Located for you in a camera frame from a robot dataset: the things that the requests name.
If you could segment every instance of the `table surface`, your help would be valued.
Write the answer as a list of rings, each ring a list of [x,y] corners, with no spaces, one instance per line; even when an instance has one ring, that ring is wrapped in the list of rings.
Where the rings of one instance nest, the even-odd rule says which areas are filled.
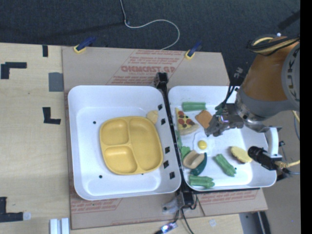
[[[60,46],[0,43],[0,63],[27,62],[26,69],[10,69],[0,82],[0,196],[7,212],[30,212],[31,220],[0,224],[0,233],[48,233],[49,220],[70,218],[69,180],[64,118],[64,93],[49,92],[48,74],[62,73]],[[60,125],[43,124],[43,107]],[[71,230],[70,233],[155,233],[167,224],[132,225]],[[238,214],[189,218],[194,233],[242,234]],[[189,233],[184,220],[170,233]]]

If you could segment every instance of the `gray floor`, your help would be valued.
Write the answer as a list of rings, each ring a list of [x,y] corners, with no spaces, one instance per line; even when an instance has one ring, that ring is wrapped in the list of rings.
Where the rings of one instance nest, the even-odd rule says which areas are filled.
[[[292,112],[282,112],[268,120],[267,124],[282,126],[279,132],[280,141],[284,141],[284,153],[288,162],[300,159],[300,142],[294,128]],[[289,168],[299,172],[300,165]],[[273,186],[264,188],[264,195],[269,209],[266,215],[272,234],[301,233],[300,175],[291,175],[277,181]]]

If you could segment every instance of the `egg yolk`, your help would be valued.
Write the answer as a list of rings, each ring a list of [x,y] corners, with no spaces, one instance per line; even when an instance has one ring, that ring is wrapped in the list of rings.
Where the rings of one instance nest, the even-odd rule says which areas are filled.
[[[197,143],[198,147],[201,149],[201,150],[204,150],[207,148],[207,143],[203,140],[200,140],[198,143]]]

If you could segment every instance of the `beige toy food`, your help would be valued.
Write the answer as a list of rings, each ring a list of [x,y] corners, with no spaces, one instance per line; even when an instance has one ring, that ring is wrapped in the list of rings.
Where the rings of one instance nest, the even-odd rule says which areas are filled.
[[[178,108],[175,109],[177,117],[177,129],[180,132],[180,135],[187,135],[199,128],[199,125],[192,121],[182,110]]]
[[[209,122],[212,119],[212,115],[207,110],[202,110],[198,115],[195,116],[195,119],[202,125],[204,128],[209,127]]]
[[[149,111],[146,115],[146,117],[154,124],[156,124],[157,119],[158,119],[158,111],[157,110],[152,110]]]
[[[204,158],[204,154],[199,154],[195,150],[192,150],[184,157],[182,164],[187,168],[194,169],[204,160]]]
[[[231,153],[234,157],[236,157],[239,161],[243,163],[252,162],[253,160],[248,156],[248,153],[244,149],[237,146],[231,147]]]

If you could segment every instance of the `cardboard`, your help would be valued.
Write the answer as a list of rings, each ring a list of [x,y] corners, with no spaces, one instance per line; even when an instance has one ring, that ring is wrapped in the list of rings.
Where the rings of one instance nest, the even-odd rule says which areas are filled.
[[[73,186],[67,96],[70,89],[78,85],[153,85],[157,72],[168,74],[168,89],[178,85],[229,84],[220,53],[197,52],[191,60],[184,55],[183,51],[90,47],[76,54],[72,47],[62,47],[72,229],[174,218],[174,213],[163,213],[162,205],[173,200],[175,193],[97,201],[83,200],[77,195]],[[186,217],[267,209],[262,189],[198,194],[198,199],[199,205],[195,210],[185,211]]]

